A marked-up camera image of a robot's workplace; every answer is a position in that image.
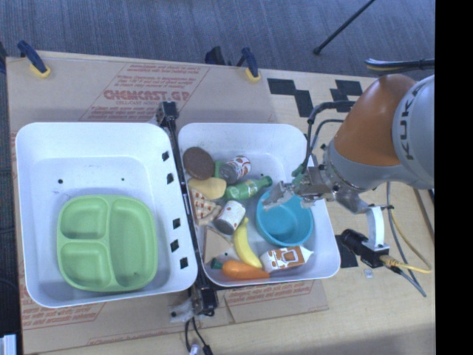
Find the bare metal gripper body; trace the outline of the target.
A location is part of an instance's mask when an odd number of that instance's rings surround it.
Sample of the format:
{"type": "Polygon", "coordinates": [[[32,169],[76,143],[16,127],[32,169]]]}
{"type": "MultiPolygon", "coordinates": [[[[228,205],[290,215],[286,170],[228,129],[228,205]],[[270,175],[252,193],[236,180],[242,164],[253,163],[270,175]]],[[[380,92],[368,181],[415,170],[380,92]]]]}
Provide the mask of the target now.
{"type": "Polygon", "coordinates": [[[301,199],[302,208],[310,208],[317,200],[333,201],[333,186],[322,177],[318,166],[309,166],[294,177],[294,194],[301,199]]]}

